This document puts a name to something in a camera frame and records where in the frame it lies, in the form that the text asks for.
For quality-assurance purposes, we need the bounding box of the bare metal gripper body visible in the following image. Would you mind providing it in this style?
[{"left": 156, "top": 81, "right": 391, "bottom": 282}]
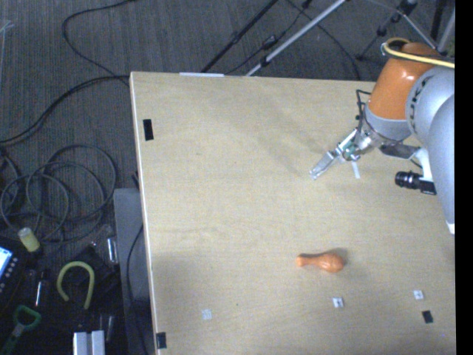
[{"left": 334, "top": 126, "right": 384, "bottom": 163}]

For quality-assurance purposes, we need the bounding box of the pale wood board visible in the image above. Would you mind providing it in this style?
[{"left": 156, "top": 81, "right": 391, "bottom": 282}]
[{"left": 129, "top": 71, "right": 456, "bottom": 355}]

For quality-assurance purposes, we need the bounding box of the orange toy drumstick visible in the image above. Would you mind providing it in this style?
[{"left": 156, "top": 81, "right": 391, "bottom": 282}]
[{"left": 295, "top": 251, "right": 347, "bottom": 274}]

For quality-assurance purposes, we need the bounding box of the yellow-green curved tube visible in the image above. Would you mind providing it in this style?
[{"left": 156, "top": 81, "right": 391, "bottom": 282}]
[{"left": 55, "top": 260, "right": 96, "bottom": 310}]

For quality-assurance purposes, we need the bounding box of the pale yellow small bottle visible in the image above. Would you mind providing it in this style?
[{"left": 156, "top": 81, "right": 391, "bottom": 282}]
[{"left": 17, "top": 226, "right": 41, "bottom": 253}]

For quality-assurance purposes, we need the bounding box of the black cylinder on white bracket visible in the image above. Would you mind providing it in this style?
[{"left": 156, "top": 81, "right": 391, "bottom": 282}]
[{"left": 394, "top": 146, "right": 438, "bottom": 196}]

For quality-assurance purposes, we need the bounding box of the green handle tool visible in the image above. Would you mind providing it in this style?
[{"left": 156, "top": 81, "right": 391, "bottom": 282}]
[{"left": 0, "top": 304, "right": 42, "bottom": 355}]

